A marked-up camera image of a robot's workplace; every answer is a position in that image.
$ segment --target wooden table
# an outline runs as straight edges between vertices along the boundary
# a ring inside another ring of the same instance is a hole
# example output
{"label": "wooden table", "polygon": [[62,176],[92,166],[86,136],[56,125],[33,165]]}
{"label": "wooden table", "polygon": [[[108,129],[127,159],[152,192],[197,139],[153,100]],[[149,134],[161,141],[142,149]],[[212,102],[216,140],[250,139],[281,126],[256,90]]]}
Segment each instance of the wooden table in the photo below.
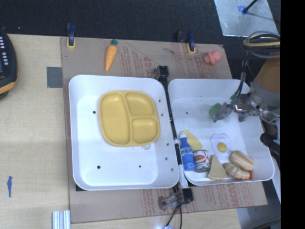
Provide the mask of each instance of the wooden table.
{"label": "wooden table", "polygon": [[[69,209],[63,91],[47,87],[47,67],[61,67],[60,37],[9,37],[20,76],[0,100],[0,228],[51,229],[52,212]],[[72,224],[71,228],[161,229],[169,217]],[[170,224],[179,228],[180,215]],[[203,227],[240,228],[236,209],[183,214],[183,228]]]}

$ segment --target can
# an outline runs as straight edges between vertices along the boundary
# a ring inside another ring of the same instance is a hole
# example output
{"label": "can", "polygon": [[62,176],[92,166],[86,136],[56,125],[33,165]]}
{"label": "can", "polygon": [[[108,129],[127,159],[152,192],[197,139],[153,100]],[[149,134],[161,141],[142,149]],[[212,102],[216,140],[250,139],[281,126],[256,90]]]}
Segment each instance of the can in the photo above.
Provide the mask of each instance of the can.
{"label": "can", "polygon": [[204,149],[194,152],[194,162],[196,164],[196,172],[204,172],[210,169],[210,161],[208,152]]}

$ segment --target black device with buttons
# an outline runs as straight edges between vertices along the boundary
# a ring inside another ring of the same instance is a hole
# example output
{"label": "black device with buttons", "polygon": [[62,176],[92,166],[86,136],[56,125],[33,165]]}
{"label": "black device with buttons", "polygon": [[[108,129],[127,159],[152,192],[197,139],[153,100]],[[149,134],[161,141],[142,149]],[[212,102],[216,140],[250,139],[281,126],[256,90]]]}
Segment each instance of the black device with buttons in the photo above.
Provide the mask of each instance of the black device with buttons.
{"label": "black device with buttons", "polygon": [[18,81],[18,66],[10,38],[0,30],[0,99],[5,97]]}

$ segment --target carrot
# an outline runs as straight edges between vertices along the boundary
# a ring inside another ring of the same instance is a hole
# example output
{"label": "carrot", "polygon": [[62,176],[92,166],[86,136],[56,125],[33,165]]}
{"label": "carrot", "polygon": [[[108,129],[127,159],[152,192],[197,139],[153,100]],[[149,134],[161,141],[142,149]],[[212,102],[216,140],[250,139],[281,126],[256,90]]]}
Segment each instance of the carrot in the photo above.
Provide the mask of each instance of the carrot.
{"label": "carrot", "polygon": [[112,39],[111,41],[111,45],[107,48],[106,51],[106,57],[105,57],[105,71],[109,71],[114,58],[118,52],[118,48],[116,47],[116,44],[118,44],[118,42],[115,39]]}

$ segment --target yellow plate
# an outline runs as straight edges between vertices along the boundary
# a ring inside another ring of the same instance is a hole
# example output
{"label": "yellow plate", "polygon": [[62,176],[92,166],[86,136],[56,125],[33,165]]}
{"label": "yellow plate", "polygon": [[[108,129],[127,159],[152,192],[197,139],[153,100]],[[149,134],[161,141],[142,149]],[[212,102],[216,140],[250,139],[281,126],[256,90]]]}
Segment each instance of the yellow plate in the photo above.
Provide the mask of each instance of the yellow plate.
{"label": "yellow plate", "polygon": [[138,91],[112,91],[99,101],[102,134],[114,146],[142,146],[160,134],[157,108],[152,98]]}

